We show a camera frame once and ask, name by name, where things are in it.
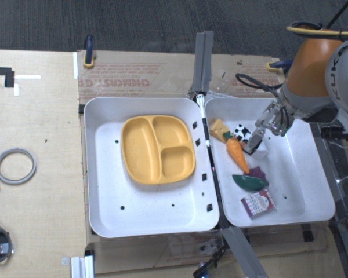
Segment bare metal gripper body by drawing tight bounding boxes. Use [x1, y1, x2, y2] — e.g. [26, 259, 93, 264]
[255, 100, 294, 137]

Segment black and white cow-print carton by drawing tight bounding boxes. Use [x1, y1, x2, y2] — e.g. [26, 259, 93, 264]
[233, 123, 269, 159]

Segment orange carrot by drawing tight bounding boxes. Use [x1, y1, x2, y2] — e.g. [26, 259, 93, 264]
[223, 130, 251, 175]

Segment purple grapes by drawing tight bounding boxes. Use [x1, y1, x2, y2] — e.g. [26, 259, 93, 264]
[242, 166, 269, 185]

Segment yellow cheese wedge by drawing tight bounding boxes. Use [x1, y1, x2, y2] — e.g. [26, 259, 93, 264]
[209, 118, 231, 143]

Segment green bowl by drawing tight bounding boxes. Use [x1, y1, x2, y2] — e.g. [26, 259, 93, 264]
[231, 174, 269, 192]

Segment white plastic tray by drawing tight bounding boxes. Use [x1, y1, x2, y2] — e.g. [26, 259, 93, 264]
[204, 97, 336, 228]
[83, 97, 220, 239]

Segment purple printed packet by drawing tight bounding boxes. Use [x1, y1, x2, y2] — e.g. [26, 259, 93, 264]
[240, 189, 277, 220]

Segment yellow divided plate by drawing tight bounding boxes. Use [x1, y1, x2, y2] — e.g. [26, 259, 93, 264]
[120, 114, 197, 185]

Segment brown cardboard board, red print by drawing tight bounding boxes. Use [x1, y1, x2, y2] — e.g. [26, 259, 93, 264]
[77, 50, 329, 275]

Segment grey ring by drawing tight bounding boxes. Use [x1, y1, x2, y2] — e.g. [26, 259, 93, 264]
[0, 147, 37, 185]

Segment grey-handled scissors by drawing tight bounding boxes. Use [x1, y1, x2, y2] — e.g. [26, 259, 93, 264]
[0, 209, 14, 263]

